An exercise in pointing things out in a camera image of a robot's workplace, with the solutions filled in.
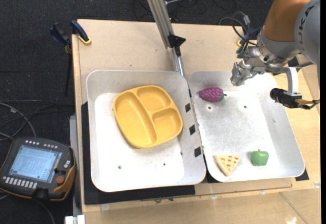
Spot black cylinder on white bracket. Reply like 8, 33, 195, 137
269, 67, 303, 109

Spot green bell pepper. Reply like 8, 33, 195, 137
249, 149, 270, 167

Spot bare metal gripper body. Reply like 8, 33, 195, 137
240, 46, 290, 75

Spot yellow divided plate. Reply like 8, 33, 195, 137
112, 85, 184, 149

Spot pizza slice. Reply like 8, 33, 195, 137
213, 154, 242, 177

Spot white plastic tray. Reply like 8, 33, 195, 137
188, 70, 306, 183
86, 69, 207, 193

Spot pale wood board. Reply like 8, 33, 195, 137
72, 18, 321, 213

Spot purple grapes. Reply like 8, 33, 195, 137
198, 87, 228, 103

